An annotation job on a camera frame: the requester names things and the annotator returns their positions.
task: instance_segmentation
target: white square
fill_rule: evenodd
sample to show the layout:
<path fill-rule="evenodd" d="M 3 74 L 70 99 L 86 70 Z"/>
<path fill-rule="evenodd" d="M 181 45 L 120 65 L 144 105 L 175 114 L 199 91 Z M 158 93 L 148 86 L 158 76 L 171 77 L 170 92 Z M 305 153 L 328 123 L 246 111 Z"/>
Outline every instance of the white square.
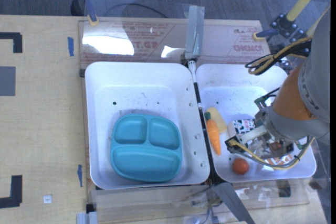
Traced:
<path fill-rule="evenodd" d="M 51 204 L 53 202 L 53 196 L 51 194 L 43 196 L 44 204 Z"/>

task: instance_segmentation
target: black corner marking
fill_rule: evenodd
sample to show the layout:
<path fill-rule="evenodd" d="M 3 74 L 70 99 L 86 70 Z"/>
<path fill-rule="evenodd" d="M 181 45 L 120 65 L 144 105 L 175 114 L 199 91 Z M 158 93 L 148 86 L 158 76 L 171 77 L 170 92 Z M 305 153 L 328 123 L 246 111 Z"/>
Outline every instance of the black corner marking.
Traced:
<path fill-rule="evenodd" d="M 12 39 L 13 40 L 13 53 L 22 53 L 22 35 L 17 32 L 0 32 L 0 39 Z"/>
<path fill-rule="evenodd" d="M 0 209 L 18 207 L 22 203 L 22 175 L 12 176 L 10 196 L 0 198 Z"/>

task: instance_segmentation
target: gray square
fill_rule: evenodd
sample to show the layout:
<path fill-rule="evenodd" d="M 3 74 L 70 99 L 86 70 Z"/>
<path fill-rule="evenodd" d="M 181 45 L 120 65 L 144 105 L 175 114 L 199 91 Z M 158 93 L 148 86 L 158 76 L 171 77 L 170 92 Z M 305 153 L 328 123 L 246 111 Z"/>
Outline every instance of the gray square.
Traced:
<path fill-rule="evenodd" d="M 0 67 L 0 96 L 15 96 L 15 67 Z"/>

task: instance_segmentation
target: yellow sponge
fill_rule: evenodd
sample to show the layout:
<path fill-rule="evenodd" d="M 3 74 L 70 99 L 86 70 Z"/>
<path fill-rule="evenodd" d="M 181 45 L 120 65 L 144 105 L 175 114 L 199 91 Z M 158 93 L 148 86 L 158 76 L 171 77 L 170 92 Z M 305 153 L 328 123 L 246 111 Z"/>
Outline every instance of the yellow sponge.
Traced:
<path fill-rule="evenodd" d="M 220 133 L 223 133 L 227 130 L 227 126 L 224 119 L 222 118 L 219 111 L 215 107 L 208 108 L 206 112 L 209 112 L 211 115 L 211 119 L 217 123 L 218 130 Z"/>

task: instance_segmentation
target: cable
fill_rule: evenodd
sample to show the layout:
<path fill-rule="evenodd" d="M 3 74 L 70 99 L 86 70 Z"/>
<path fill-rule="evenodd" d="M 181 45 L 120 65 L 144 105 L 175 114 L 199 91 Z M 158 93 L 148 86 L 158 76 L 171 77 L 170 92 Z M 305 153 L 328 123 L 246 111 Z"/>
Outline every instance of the cable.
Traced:
<path fill-rule="evenodd" d="M 263 165 L 266 165 L 266 166 L 269 166 L 275 170 L 287 170 L 287 169 L 290 169 L 292 167 L 294 167 L 296 164 L 298 164 L 298 162 L 300 161 L 300 159 L 303 157 L 303 155 L 306 153 L 307 149 L 310 147 L 311 143 L 314 141 L 314 137 L 309 139 L 307 137 L 307 143 L 305 144 L 304 148 L 300 151 L 300 153 L 295 156 L 295 159 L 290 161 L 288 164 L 284 164 L 284 165 L 272 165 L 272 164 L 269 164 L 267 162 L 265 162 L 262 158 L 260 158 L 259 156 L 257 156 L 256 154 L 254 154 L 252 151 L 250 151 L 247 147 L 245 147 L 244 145 L 240 144 L 238 141 L 234 140 L 234 139 L 231 139 L 229 141 L 229 145 L 230 146 L 238 146 L 240 147 L 241 149 L 243 149 L 244 151 L 246 151 L 247 153 L 249 153 L 251 156 L 247 155 L 247 154 L 244 154 L 240 151 L 237 151 L 235 150 L 233 147 L 229 149 L 229 151 L 231 153 L 237 153 L 239 155 L 242 155 L 252 161 L 256 161 L 260 164 L 263 164 Z"/>
<path fill-rule="evenodd" d="M 260 75 L 267 71 L 271 66 L 289 54 L 298 52 L 299 50 L 309 48 L 311 45 L 311 37 L 301 38 L 296 42 L 291 43 L 276 54 L 269 54 L 253 60 L 245 65 L 250 74 Z"/>
<path fill-rule="evenodd" d="M 105 12 L 104 17 L 106 17 L 106 16 L 108 15 L 108 13 L 109 13 L 111 10 L 113 10 L 113 9 L 115 9 L 115 8 L 117 8 L 117 7 L 120 7 L 120 6 L 127 6 L 127 5 L 134 5 L 134 6 L 140 6 L 140 7 L 143 7 L 143 8 L 147 8 L 147 9 L 150 9 L 150 10 L 152 10 L 152 11 L 154 11 L 154 12 L 160 14 L 160 15 L 161 15 L 162 17 L 164 17 L 164 18 L 168 18 L 166 15 L 164 15 L 163 13 L 159 12 L 159 11 L 156 10 L 156 9 L 151 8 L 151 7 L 149 7 L 149 6 L 142 5 L 142 4 L 138 4 L 138 3 L 122 3 L 122 4 L 115 5 L 115 6 L 111 7 L 111 8 L 109 8 L 109 9 L 107 10 L 107 12 Z"/>

